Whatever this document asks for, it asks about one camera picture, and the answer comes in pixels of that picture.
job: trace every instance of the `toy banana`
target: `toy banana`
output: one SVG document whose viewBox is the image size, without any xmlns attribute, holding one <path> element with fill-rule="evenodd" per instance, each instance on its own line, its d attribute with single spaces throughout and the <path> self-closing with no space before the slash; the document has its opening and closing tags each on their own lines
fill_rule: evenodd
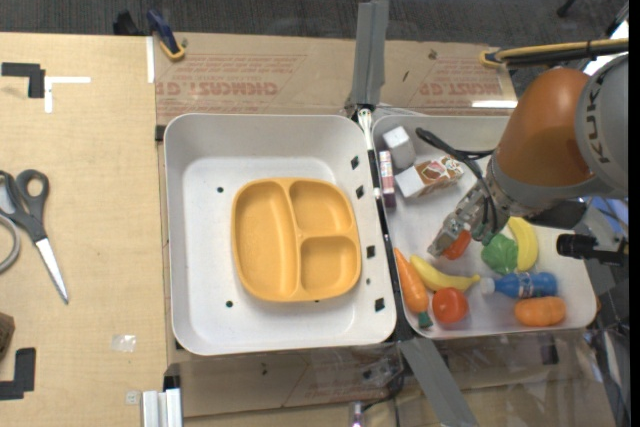
<svg viewBox="0 0 640 427">
<path fill-rule="evenodd" d="M 518 272 L 528 271 L 538 259 L 538 237 L 533 227 L 521 217 L 510 217 L 507 226 L 518 244 Z"/>
<path fill-rule="evenodd" d="M 425 286 L 434 292 L 447 287 L 455 287 L 461 292 L 464 292 L 476 281 L 480 281 L 479 274 L 474 274 L 473 276 L 453 276 L 451 274 L 445 274 L 417 255 L 411 255 L 409 261 L 418 271 L 420 279 L 422 279 Z"/>
</svg>

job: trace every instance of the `white bottle cap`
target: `white bottle cap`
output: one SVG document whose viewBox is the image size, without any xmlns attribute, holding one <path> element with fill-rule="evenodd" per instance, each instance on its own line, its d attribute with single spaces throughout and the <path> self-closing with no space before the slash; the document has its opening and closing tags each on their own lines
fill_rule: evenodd
<svg viewBox="0 0 640 427">
<path fill-rule="evenodd" d="M 481 278 L 480 291 L 483 295 L 493 294 L 496 291 L 496 282 L 491 278 Z"/>
</svg>

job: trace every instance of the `orange divided plate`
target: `orange divided plate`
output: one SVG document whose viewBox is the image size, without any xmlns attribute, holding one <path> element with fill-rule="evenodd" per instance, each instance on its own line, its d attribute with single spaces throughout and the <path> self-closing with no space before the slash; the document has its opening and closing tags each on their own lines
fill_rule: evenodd
<svg viewBox="0 0 640 427">
<path fill-rule="evenodd" d="M 336 297 L 360 277 L 353 209 L 342 190 L 323 180 L 244 185 L 233 200 L 231 241 L 240 281 L 266 301 Z"/>
</svg>

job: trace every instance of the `scissors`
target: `scissors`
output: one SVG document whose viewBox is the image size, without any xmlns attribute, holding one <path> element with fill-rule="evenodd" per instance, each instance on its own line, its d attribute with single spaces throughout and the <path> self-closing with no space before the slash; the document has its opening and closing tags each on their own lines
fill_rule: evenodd
<svg viewBox="0 0 640 427">
<path fill-rule="evenodd" d="M 29 192 L 28 186 L 32 180 L 40 182 L 42 186 L 38 194 Z M 40 171 L 27 169 L 16 178 L 5 171 L 0 171 L 0 186 L 3 182 L 10 205 L 8 207 L 0 205 L 0 215 L 8 217 L 29 234 L 40 251 L 40 256 L 58 293 L 65 304 L 69 304 L 67 289 L 43 225 L 44 203 L 49 195 L 49 179 Z"/>
</svg>

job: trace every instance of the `blue bottle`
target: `blue bottle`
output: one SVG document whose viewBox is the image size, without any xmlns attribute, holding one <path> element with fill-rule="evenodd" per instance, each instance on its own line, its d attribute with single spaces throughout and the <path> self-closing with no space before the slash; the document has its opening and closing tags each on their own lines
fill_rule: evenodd
<svg viewBox="0 0 640 427">
<path fill-rule="evenodd" d="M 483 294 L 500 292 L 514 299 L 558 295 L 558 282 L 549 272 L 512 272 L 499 279 L 482 278 L 480 288 Z"/>
</svg>

